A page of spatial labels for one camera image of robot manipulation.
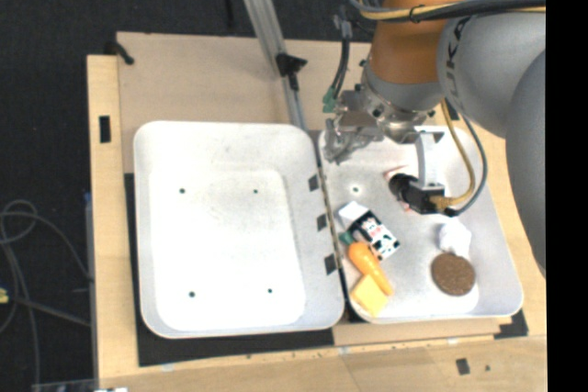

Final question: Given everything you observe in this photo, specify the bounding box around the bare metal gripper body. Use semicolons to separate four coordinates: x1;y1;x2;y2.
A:
331;89;431;145

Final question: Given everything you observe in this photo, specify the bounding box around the white cow print milk carton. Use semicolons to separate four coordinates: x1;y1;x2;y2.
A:
337;200;401;262

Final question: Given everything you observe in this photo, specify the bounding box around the orange carrot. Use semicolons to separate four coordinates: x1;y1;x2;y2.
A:
339;230;395;297

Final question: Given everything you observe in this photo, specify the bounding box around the white crumpled lump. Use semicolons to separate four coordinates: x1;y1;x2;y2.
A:
435;219;473;258

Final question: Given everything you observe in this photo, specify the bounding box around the white plastic tray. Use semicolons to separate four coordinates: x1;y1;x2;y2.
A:
132;119;346;340
316;126;526;325

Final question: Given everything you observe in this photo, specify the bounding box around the yellow cheese wedge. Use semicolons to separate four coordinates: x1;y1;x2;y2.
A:
349;274;390;319

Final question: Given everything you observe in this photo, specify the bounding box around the brown round biscuit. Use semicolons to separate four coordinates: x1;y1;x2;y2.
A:
430;252;477;297

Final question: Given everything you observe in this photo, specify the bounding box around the pale wooden board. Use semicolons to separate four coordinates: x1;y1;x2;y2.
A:
86;30;548;392

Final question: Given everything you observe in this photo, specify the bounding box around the black cylinder on white bracket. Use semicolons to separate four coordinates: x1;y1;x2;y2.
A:
388;129;447;215

